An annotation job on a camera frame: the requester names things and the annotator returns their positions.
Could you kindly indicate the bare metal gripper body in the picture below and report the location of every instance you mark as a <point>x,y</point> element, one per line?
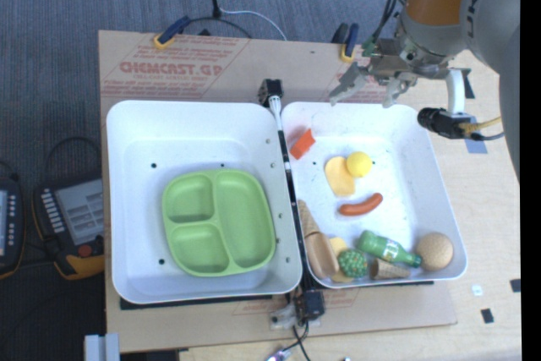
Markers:
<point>395,61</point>

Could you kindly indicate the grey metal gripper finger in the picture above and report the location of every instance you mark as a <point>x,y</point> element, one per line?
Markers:
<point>346,84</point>
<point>394,93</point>

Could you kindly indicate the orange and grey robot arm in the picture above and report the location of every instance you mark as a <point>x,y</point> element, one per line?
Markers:
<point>486,4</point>

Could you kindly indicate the orange wedge block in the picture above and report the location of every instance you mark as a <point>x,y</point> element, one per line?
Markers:
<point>302,143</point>

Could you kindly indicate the yellow ball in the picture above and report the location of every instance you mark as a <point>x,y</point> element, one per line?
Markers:
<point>359,163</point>

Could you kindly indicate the thin black and white rod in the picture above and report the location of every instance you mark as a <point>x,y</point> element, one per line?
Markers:
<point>284,148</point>

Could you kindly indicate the white plastic tray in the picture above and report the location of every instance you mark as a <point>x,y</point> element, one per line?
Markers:
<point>139,198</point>
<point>401,182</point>

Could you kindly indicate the yellow cheese slice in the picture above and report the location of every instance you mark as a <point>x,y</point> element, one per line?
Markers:
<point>338,177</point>

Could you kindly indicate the orange sausage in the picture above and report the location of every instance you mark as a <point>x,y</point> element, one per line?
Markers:
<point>361,205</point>

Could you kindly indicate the tan ridged bread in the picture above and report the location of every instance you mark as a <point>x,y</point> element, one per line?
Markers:
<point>307,217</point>

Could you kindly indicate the green bottle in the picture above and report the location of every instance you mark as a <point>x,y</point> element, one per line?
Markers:
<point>384,248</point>

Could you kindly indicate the yellow flat toy piece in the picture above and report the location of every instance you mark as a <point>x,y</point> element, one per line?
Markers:
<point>338,246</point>

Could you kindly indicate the round tan bun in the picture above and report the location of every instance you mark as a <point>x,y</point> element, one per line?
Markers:
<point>435,251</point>

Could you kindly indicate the brown cardboard board red print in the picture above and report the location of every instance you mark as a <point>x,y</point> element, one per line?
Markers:
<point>177,67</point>

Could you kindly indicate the tan hot dog bun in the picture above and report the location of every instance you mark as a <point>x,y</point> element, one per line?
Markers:
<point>321,255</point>

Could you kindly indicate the green broccoli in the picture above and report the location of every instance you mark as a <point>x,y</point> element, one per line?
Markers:
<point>353,263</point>

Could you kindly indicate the tan waffle cone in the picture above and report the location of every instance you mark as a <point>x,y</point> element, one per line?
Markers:
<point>389,269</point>

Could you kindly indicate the green divided plate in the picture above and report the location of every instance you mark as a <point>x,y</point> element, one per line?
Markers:
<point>220,222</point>

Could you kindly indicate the black cylinder on white bracket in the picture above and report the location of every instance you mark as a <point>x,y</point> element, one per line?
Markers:
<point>448,120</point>

